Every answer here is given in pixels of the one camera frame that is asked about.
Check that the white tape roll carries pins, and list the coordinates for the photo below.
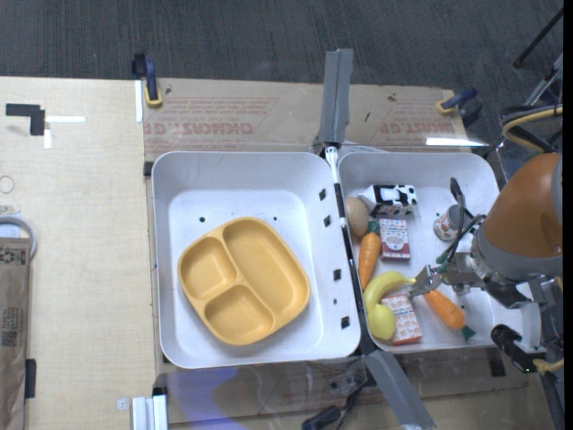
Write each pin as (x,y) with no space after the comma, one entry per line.
(29,233)

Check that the brown cardboard board red print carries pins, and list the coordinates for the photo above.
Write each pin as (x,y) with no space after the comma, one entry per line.
(268,119)

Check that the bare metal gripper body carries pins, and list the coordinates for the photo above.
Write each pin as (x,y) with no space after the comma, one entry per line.
(463,273)

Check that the red and white packet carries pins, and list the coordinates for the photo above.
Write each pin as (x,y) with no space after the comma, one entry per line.
(394,238)

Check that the yellow banana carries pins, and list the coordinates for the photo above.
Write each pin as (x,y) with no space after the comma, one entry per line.
(380,287)

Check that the cow print milk carton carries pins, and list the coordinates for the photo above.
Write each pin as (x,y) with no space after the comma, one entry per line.
(394,197)

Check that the yellow divided plate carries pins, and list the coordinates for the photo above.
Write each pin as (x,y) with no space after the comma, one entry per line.
(250,258)

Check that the yellow lemon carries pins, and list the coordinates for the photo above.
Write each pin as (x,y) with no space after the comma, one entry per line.
(382,323)

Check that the white plastic tray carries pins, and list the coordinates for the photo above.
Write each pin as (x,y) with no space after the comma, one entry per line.
(430,175)
(250,182)

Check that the beige toy bread roll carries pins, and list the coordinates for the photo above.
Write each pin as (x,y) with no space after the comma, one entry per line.
(356,215)

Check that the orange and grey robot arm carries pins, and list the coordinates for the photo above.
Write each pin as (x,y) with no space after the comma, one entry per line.
(521,222)

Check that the white can with orange print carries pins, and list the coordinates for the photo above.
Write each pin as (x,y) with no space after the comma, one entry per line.
(445,226)

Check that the orange and white carton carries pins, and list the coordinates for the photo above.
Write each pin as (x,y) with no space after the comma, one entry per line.
(405,323)

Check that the brown paper bag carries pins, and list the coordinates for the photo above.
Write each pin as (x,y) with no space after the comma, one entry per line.
(12,329)

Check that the orange carrot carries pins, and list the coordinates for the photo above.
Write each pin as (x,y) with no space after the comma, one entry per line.
(445,309)
(369,253)

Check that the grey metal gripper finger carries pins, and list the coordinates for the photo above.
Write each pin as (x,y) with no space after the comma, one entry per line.
(417,289)
(427,275)

